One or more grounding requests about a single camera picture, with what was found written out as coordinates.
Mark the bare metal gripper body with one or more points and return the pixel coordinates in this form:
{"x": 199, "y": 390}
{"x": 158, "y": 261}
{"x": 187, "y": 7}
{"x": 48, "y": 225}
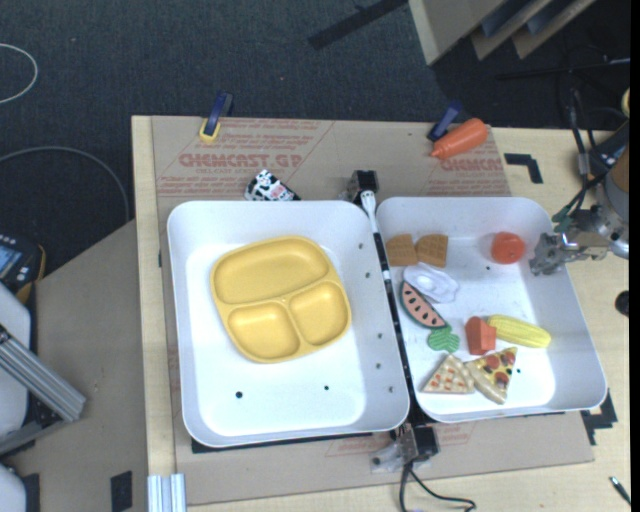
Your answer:
{"x": 595, "y": 244}

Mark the white fried egg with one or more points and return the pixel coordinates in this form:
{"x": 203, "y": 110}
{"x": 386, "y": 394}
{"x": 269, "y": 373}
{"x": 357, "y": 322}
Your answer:
{"x": 432, "y": 282}

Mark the red watermelon slice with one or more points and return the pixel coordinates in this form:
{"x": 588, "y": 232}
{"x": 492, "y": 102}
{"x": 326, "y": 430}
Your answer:
{"x": 419, "y": 309}

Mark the white plastic tray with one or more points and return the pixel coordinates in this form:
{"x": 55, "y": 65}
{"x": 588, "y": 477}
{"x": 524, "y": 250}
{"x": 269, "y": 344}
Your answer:
{"x": 280, "y": 400}
{"x": 505, "y": 290}

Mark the thin black and white rod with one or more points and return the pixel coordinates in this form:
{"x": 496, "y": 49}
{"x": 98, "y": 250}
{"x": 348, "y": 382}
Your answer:
{"x": 382, "y": 255}

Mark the yellow divided plate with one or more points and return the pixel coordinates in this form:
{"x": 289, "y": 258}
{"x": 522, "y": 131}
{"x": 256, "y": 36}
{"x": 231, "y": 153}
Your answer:
{"x": 272, "y": 270}

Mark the black and white carton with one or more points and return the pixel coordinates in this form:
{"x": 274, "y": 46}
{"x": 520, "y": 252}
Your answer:
{"x": 270, "y": 189}

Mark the black pen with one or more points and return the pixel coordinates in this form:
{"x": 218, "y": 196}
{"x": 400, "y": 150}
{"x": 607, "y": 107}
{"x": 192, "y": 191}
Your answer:
{"x": 620, "y": 490}

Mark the pizza slice with pepperoni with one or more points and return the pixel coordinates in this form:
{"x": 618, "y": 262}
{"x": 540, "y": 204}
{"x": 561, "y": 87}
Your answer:
{"x": 495, "y": 375}

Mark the red tomato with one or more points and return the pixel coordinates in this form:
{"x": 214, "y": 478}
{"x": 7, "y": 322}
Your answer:
{"x": 507, "y": 248}

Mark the brown waffle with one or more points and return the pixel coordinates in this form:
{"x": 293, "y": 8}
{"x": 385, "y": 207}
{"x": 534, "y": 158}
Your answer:
{"x": 401, "y": 250}
{"x": 433, "y": 250}

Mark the pizza slice with red squares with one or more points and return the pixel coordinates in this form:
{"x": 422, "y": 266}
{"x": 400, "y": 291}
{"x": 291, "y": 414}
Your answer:
{"x": 450, "y": 379}

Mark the green leaf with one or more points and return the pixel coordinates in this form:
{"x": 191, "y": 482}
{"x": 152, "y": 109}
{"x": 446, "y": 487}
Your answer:
{"x": 442, "y": 340}

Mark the brown cardboard board red print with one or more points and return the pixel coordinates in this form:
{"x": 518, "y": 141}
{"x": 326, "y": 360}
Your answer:
{"x": 310, "y": 150}

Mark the yellow corn cob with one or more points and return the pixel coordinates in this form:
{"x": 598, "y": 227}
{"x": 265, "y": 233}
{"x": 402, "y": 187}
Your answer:
{"x": 520, "y": 331}

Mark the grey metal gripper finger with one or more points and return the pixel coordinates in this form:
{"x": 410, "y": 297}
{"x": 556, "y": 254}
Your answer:
{"x": 550, "y": 242}
{"x": 545, "y": 264}

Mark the red sausage piece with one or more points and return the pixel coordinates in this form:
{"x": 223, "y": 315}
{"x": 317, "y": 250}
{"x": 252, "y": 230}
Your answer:
{"x": 479, "y": 336}

